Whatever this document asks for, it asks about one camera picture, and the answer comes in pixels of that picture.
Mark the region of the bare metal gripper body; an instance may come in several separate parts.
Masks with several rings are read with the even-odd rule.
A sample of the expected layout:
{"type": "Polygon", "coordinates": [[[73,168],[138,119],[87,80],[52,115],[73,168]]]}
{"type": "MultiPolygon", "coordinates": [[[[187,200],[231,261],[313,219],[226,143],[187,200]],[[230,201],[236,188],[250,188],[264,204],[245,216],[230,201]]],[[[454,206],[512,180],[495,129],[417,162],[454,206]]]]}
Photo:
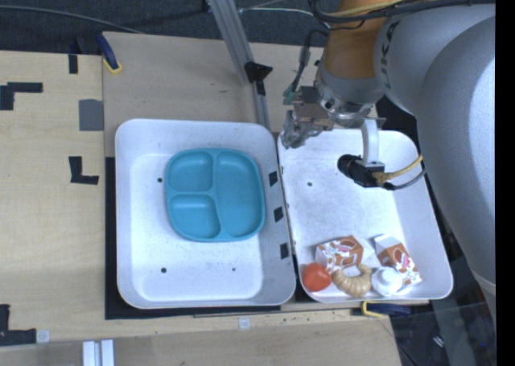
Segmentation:
{"type": "Polygon", "coordinates": [[[296,132],[329,131],[335,126],[358,127],[373,109],[373,103],[345,101],[315,86],[302,86],[292,101],[290,120],[296,132]]]}

